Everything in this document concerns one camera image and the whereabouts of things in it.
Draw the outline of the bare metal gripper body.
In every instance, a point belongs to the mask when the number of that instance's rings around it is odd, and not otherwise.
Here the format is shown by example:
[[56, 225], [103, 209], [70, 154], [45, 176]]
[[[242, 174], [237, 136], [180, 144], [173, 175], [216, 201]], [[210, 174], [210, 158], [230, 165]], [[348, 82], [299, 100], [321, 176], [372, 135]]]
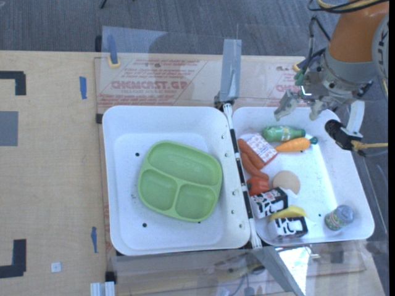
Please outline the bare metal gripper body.
[[372, 62], [320, 59], [307, 69], [301, 81], [301, 98], [327, 103], [350, 103], [361, 98], [373, 80]]

